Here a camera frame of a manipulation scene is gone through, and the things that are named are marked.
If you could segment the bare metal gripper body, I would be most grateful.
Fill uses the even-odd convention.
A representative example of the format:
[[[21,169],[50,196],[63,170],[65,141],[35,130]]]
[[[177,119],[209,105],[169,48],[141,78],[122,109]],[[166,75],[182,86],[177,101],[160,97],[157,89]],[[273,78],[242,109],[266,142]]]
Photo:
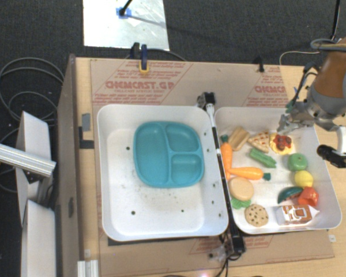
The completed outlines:
[[[288,105],[289,122],[300,123],[300,128],[317,125],[326,131],[336,131],[331,115],[313,101],[295,102]]]

